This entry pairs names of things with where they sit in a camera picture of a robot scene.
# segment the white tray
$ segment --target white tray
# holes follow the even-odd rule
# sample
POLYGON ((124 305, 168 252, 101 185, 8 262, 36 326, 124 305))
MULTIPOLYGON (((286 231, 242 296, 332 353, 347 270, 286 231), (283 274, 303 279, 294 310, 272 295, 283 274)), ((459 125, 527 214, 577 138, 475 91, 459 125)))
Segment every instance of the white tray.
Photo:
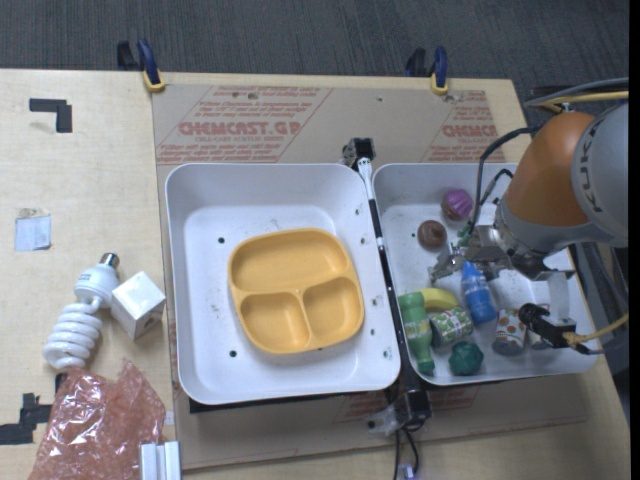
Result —
MULTIPOLYGON (((502 169, 515 171, 512 164, 485 164, 482 193, 489 181, 502 169)), ((451 189, 463 188, 475 196, 477 164, 387 164, 373 176, 373 186, 380 214, 382 234, 387 247, 393 285, 397 296, 432 286, 429 267, 435 266, 437 252, 430 252, 418 244, 416 233, 419 225, 428 219, 445 225, 449 242, 458 241, 461 226, 452 226, 443 216, 440 202, 451 189)), ((478 224, 492 224, 496 206, 494 197, 504 192, 509 178, 502 176, 487 202, 483 205, 478 224)), ((546 260, 552 269, 574 268, 567 250, 546 260)), ((435 282, 438 288, 452 291, 464 305, 460 271, 435 282)), ((546 282, 531 282, 512 270, 502 270, 499 277, 489 282, 494 302, 499 307, 519 308, 527 302, 550 304, 549 287, 546 282)), ((593 332, 593 324, 580 290, 577 275, 568 282, 570 303, 569 317, 576 320, 579 334, 593 332)), ((433 349, 436 368, 433 375, 419 375, 435 385, 456 385, 477 382, 493 382, 507 379, 535 377, 563 373, 578 373, 589 369, 596 356, 582 355, 572 349, 532 350, 525 346, 521 355, 506 357, 496 354, 491 343, 494 339, 496 320, 474 327, 466 341, 476 343, 484 353, 480 371, 471 376, 453 375, 448 359, 453 344, 433 349)), ((414 370, 416 362, 411 358, 414 370)))
POLYGON ((166 181, 179 379, 206 405, 384 389, 400 356, 368 199, 340 164, 186 164, 166 181), (322 350, 274 355, 246 336, 227 263, 240 242, 315 227, 336 235, 353 261, 364 323, 322 350))

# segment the table surface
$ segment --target table surface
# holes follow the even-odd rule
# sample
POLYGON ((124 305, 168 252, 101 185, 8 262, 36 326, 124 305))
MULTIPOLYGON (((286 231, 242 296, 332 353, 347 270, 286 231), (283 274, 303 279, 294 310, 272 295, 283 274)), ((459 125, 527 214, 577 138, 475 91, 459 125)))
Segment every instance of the table surface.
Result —
MULTIPOLYGON (((173 84, 314 86, 429 90, 428 80, 163 73, 173 84)), ((0 70, 0 425, 16 423, 23 393, 53 400, 56 372, 40 354, 61 309, 75 301, 78 273, 103 253, 117 251, 120 278, 144 270, 164 286, 151 96, 139 73, 0 70), (55 121, 29 112, 29 98, 73 103, 74 132, 56 134, 55 121), (52 245, 16 252, 21 209, 52 215, 52 245)), ((485 91, 500 135, 525 125, 509 80, 453 79, 451 90, 485 91)), ((517 162, 526 139, 503 148, 517 162)), ((172 409, 166 322, 132 342, 105 322, 91 362, 94 373, 116 378, 127 357, 172 409)), ((604 356, 576 375, 587 410, 584 422, 419 443, 419 478, 631 478, 630 428, 604 356)), ((34 443, 0 446, 3 478, 27 478, 45 425, 34 443)), ((172 438, 173 428, 165 427, 172 438)), ((222 466, 185 472, 185 478, 390 478, 394 447, 222 466)), ((412 459, 403 447, 403 462, 412 459)))

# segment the pink plastic bag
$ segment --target pink plastic bag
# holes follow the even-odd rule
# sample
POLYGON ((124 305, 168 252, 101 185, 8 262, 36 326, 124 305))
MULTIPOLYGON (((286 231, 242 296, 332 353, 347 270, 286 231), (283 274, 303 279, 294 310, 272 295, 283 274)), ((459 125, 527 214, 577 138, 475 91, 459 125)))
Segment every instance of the pink plastic bag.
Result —
POLYGON ((138 448, 161 443, 166 409, 128 360, 116 382, 70 368, 29 480, 135 480, 138 448))

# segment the purple onion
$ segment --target purple onion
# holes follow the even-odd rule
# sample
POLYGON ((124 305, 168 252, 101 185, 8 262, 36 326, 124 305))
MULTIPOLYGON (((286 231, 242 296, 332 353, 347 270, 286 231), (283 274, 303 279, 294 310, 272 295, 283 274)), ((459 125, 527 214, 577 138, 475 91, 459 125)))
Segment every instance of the purple onion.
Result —
POLYGON ((461 188, 450 190, 442 198, 440 205, 448 219, 453 221, 465 220, 473 208, 473 199, 461 188))

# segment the white cube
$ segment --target white cube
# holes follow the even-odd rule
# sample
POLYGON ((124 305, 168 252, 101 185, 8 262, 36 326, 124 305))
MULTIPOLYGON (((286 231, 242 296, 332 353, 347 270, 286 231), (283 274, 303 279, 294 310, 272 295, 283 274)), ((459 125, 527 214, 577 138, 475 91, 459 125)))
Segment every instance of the white cube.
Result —
POLYGON ((111 294, 111 316, 132 340, 162 320, 166 297, 145 272, 130 277, 111 294))

